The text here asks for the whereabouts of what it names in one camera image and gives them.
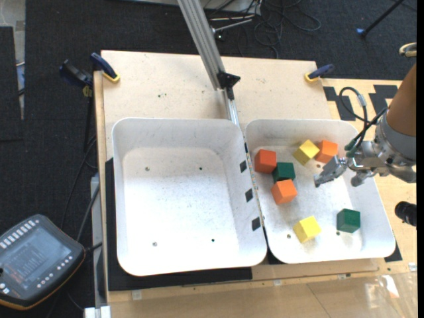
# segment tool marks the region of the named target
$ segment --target green cube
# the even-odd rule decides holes
[[[343,209],[337,213],[337,229],[353,233],[360,228],[360,212],[352,209]]]
[[[277,167],[272,171],[272,177],[274,183],[287,179],[294,180],[296,178],[294,165],[291,162],[277,162]]]

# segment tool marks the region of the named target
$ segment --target wooden table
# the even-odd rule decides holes
[[[105,162],[113,157],[111,129],[115,122],[125,117],[220,119],[225,118],[226,113],[223,97],[212,88],[199,56],[119,51],[102,51],[101,55],[121,75],[116,84],[103,78],[101,72],[95,72],[93,77],[103,241],[106,241]],[[234,91],[243,132],[246,124],[254,119],[338,119],[337,108],[326,100],[323,86],[339,91],[351,85],[367,96],[372,93],[375,82],[320,79],[307,83],[303,76],[317,69],[316,63],[310,61],[223,57],[223,63],[228,73],[241,77]],[[389,83],[399,86],[401,82]],[[355,108],[354,96],[352,105],[360,114],[359,106]],[[358,129],[362,127],[362,123],[354,125]],[[243,311],[243,317],[255,316],[258,307],[263,316],[273,317],[282,309],[281,302],[273,298],[282,293],[288,302],[311,303],[311,294],[301,284],[336,280],[346,275],[354,278],[410,272],[409,263],[417,263],[416,229],[394,215],[394,206],[399,201],[416,203],[415,184],[406,184],[391,176],[376,177],[376,183],[403,260],[386,263],[384,258],[377,258],[281,265],[264,261],[252,267],[251,281],[107,291],[113,317],[114,314],[122,317],[123,313],[125,317],[177,317],[175,310],[181,307],[184,308],[184,312],[180,312],[182,317],[199,317],[200,311],[204,316],[208,313],[218,317],[222,315],[212,314],[217,309],[217,301],[222,305],[227,303],[229,315],[233,317],[241,314],[237,305],[251,308]],[[106,244],[103,251],[107,254]],[[313,306],[309,309],[311,315],[305,314],[305,317],[317,312]]]

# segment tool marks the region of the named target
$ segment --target cube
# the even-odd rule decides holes
[[[293,153],[293,157],[298,162],[305,165],[310,159],[316,156],[319,152],[319,148],[309,139],[307,139],[299,148]]]
[[[297,196],[296,187],[291,179],[276,182],[271,188],[271,193],[277,205],[289,203]]]
[[[255,172],[271,174],[277,167],[277,153],[261,148],[254,157]]]
[[[353,233],[360,228],[360,212],[353,209],[343,209],[337,213],[337,229]]]
[[[274,183],[281,180],[291,179],[294,180],[296,175],[294,173],[294,165],[291,162],[277,162],[277,167],[272,171]]]
[[[318,144],[318,148],[319,152],[315,156],[315,160],[323,162],[324,164],[329,162],[333,156],[336,156],[339,153],[339,144],[328,140],[322,140]]]
[[[301,243],[314,239],[321,233],[321,228],[313,215],[298,221],[293,230]]]

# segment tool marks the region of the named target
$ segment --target orange cube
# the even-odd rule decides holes
[[[319,152],[315,156],[315,160],[318,162],[327,163],[333,156],[339,153],[339,144],[328,140],[322,140],[318,144]]]
[[[271,193],[277,205],[289,203],[297,196],[296,187],[291,179],[276,182],[271,188]]]
[[[277,153],[261,148],[254,157],[254,170],[262,173],[272,173],[277,167]]]

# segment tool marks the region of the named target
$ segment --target yellow cube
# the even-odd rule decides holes
[[[300,145],[299,148],[293,153],[293,157],[295,157],[296,160],[302,165],[305,165],[318,153],[318,146],[308,139],[302,145]]]
[[[293,230],[302,243],[315,238],[321,233],[321,228],[313,215],[297,222],[293,226]]]

